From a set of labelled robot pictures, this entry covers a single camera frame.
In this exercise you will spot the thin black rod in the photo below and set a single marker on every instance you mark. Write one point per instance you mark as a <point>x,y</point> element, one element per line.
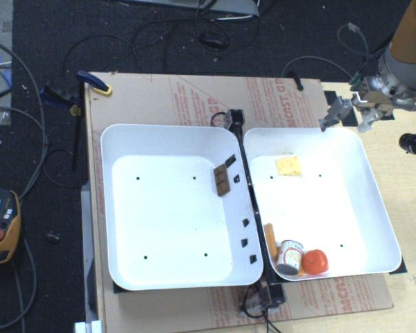
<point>251,186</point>

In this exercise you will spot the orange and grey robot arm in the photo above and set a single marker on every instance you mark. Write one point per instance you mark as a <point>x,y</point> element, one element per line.
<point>407,36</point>

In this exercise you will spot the white can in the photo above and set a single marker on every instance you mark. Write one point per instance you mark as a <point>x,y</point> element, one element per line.
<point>290,257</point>

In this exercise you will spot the brown cardboard board, red print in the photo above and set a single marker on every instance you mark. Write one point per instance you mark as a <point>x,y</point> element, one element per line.
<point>142,99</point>

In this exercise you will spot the brown chocolate bar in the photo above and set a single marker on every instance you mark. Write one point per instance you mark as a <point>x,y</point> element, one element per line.
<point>222,180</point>

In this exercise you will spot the white plastic tray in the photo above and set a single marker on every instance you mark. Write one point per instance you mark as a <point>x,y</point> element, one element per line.
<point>326,213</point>
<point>170,213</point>

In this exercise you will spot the orange stick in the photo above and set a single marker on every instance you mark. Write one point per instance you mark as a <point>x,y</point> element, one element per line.
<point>270,238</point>

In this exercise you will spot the yellow cheese slice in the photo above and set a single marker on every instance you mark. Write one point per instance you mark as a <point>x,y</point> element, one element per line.
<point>288,166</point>

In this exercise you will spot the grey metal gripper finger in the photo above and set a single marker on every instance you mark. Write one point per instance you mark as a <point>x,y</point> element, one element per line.
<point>336,112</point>
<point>368,120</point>

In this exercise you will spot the red tomato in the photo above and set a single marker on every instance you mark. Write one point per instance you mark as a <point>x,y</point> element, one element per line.
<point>315,262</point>

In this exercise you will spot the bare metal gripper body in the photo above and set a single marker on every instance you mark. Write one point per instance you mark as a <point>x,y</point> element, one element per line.
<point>381,97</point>

